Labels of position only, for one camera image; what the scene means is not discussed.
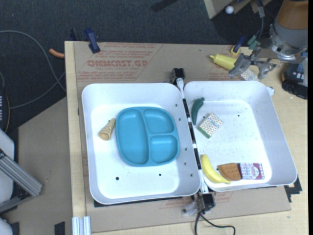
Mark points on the small patterned white packet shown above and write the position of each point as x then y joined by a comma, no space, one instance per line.
249,76

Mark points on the brown cardboard board red print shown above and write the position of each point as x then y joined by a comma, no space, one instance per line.
146,67

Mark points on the thin black and white rod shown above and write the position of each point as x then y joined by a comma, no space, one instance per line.
196,155

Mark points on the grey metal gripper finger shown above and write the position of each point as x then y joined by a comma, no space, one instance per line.
263,69
240,65

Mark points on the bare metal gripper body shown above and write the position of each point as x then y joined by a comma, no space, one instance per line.
283,51

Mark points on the white plastic tray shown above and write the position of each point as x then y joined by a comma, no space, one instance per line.
247,136
137,182

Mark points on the patterned packet with green edge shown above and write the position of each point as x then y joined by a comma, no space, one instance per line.
210,124

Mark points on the white ball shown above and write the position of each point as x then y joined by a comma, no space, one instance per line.
229,9

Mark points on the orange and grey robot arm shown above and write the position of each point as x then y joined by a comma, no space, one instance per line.
292,16

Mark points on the yellow banana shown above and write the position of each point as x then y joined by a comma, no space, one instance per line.
210,171

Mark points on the blue divided plate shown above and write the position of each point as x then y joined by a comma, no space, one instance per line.
133,136

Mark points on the tan ice cream cone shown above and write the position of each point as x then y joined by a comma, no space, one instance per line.
107,131

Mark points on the green chili pepper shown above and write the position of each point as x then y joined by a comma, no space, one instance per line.
195,109

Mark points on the red and white carton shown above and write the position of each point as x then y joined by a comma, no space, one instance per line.
252,171

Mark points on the yellow mustard bottle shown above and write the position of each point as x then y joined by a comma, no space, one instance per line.
223,60

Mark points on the brown waffle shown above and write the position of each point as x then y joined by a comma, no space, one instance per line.
230,171

